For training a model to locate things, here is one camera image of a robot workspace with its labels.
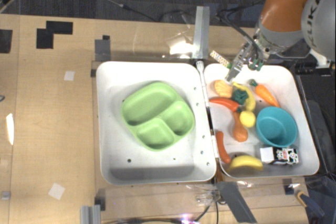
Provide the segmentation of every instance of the green divided plate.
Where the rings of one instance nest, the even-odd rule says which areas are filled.
[[[127,97],[121,116],[135,138],[152,151],[170,147],[195,126],[190,107],[163,82],[149,84]]]

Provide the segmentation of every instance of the yellow ball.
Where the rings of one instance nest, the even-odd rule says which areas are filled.
[[[251,128],[256,124],[256,116],[252,111],[242,111],[239,119],[242,125],[247,128]]]

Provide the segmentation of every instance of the white plastic tray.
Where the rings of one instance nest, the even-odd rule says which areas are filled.
[[[144,148],[121,118],[122,101],[154,81],[173,87],[192,109],[196,126],[171,147]],[[216,162],[198,71],[184,63],[105,62],[97,70],[101,172],[115,185],[202,182]]]
[[[205,68],[204,76],[209,98],[218,96],[212,88],[212,82],[223,80],[227,73],[227,68],[216,63]],[[244,66],[235,81],[248,85],[251,79],[266,85],[278,100],[281,108],[294,117],[298,126],[298,138],[292,146],[298,150],[299,164],[293,166],[264,165],[263,171],[237,169],[232,170],[230,174],[225,173],[234,178],[291,177],[315,174],[319,169],[320,163],[292,74],[287,69],[279,66],[263,66],[259,72],[251,71]],[[257,102],[255,113],[258,114],[262,108],[267,106],[267,103],[256,95],[255,99]],[[211,103],[211,115],[215,131],[223,131],[224,133],[224,146],[231,157],[239,154],[248,154],[260,158],[260,147],[265,147],[265,145],[257,138],[254,127],[248,129],[247,141],[240,143],[233,139],[234,119],[232,112],[228,108]],[[221,163],[221,165],[224,171],[228,168],[225,163]]]

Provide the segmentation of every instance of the blue bowl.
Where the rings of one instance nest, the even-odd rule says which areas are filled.
[[[288,147],[298,136],[298,128],[293,117],[281,108],[268,106],[257,116],[258,138],[266,145]]]

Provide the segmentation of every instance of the red pepper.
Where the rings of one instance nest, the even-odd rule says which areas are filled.
[[[221,104],[226,106],[232,112],[240,112],[239,104],[231,99],[227,99],[224,97],[215,97],[210,99],[210,103]]]

